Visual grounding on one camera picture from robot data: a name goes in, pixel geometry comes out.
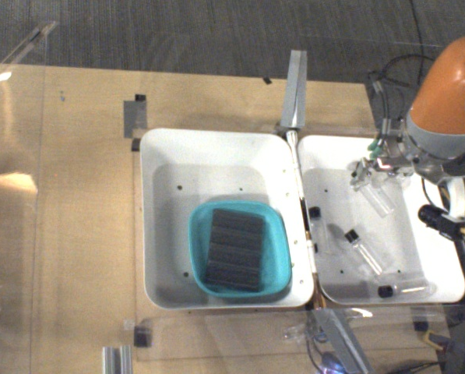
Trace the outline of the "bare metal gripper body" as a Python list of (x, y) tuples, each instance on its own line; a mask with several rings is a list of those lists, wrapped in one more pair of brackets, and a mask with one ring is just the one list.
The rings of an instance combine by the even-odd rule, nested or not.
[(372, 167), (388, 175), (410, 177), (418, 175), (432, 184), (449, 181), (445, 171), (447, 161), (419, 148), (406, 136), (389, 136), (371, 154)]

